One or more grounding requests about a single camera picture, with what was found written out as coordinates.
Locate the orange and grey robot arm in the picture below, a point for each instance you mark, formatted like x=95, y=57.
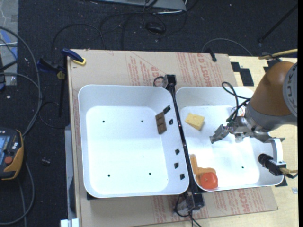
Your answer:
x=270, y=96

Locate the red tomato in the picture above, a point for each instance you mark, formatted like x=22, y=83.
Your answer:
x=209, y=180

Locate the clear plastic bottle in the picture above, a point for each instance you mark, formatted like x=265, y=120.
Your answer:
x=241, y=112

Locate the black cylinder on white bracket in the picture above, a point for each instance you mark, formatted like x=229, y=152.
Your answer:
x=272, y=163

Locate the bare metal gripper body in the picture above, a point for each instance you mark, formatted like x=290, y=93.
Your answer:
x=243, y=126

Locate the white plastic tray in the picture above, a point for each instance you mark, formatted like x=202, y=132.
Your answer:
x=125, y=150
x=232, y=159

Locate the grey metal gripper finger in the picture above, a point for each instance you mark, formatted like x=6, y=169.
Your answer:
x=214, y=138
x=222, y=129

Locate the yellow cheese wedge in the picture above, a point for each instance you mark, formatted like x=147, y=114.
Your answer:
x=194, y=120

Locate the brown chocolate bar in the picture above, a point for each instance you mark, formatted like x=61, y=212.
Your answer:
x=161, y=123

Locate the brown cardboard board red print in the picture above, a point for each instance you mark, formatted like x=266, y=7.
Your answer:
x=142, y=65

